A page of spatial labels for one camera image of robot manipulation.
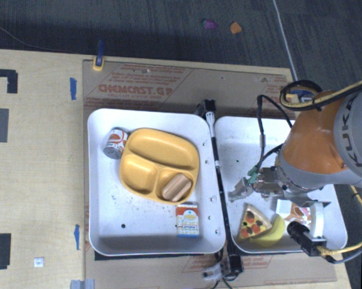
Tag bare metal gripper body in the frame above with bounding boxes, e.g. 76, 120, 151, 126
253, 165, 292, 201

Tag white and orange packet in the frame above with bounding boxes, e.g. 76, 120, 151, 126
274, 198, 313, 229

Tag toy pizza slice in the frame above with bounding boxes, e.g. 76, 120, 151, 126
237, 203, 274, 243

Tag thin black and white rod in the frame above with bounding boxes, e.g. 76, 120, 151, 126
199, 111, 241, 258

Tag white plastic tray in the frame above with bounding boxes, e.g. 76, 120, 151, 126
81, 107, 232, 262
208, 115, 354, 258

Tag yellow banana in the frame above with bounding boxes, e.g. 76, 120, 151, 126
249, 212, 286, 248

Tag orange and white carton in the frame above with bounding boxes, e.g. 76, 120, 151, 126
174, 201, 202, 239

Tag yellow divided plate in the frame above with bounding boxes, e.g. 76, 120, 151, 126
117, 126, 202, 206

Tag brown cardboard board red print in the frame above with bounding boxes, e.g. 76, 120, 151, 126
72, 58, 347, 289

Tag orange and white can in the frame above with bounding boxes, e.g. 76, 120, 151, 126
102, 127, 129, 161

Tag purple toy grapes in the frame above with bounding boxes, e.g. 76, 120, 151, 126
201, 19, 219, 31

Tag black cylinder on white bracket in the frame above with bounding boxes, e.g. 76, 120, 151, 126
285, 200, 329, 257

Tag black block with thin wires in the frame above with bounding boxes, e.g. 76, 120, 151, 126
196, 99, 217, 118
223, 252, 245, 278

